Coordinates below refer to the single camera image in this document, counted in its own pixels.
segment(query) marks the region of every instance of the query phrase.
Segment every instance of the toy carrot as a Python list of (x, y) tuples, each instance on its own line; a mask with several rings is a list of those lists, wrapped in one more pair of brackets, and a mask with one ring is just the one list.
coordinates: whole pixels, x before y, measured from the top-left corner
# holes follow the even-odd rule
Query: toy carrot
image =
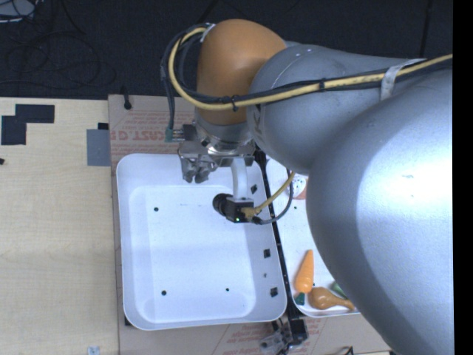
[(296, 275), (294, 288), (300, 293), (309, 293), (313, 287), (313, 250), (307, 250), (299, 272)]

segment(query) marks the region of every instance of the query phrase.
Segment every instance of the dark background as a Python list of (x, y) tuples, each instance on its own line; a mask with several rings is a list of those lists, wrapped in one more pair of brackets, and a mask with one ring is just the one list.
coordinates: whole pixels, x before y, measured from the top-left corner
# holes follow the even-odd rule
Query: dark background
[(130, 95), (165, 95), (159, 64), (170, 40), (193, 24), (227, 18), (351, 53), (433, 58), (453, 52), (453, 0), (30, 1), (32, 18), (0, 16), (3, 97), (107, 99), (123, 86)]

